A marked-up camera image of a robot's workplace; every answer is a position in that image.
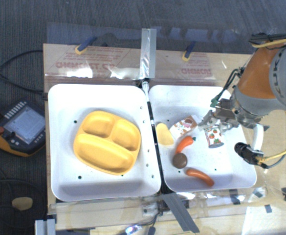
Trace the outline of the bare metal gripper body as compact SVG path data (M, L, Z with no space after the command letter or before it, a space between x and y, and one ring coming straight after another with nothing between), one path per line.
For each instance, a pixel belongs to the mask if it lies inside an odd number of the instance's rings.
M214 118L220 120L220 123L232 124L232 128L238 128L241 125L245 128L254 129L259 125L266 131L270 127L260 124L262 117L246 111L235 99L222 98L219 100L213 115Z

